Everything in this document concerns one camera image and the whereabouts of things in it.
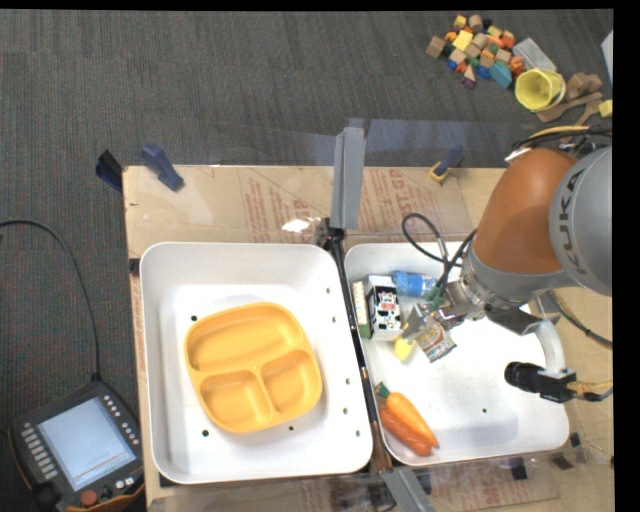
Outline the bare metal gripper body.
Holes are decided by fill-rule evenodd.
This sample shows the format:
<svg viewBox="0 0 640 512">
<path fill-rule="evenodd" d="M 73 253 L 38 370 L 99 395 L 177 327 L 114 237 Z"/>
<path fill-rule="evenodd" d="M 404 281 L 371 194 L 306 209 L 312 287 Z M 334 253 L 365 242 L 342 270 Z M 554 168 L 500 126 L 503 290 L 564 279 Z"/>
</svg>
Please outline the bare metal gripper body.
<svg viewBox="0 0 640 512">
<path fill-rule="evenodd" d="M 465 321 L 480 320 L 485 314 L 484 303 L 461 281 L 452 281 L 445 287 L 442 302 L 433 317 L 445 329 L 453 329 Z"/>
</svg>

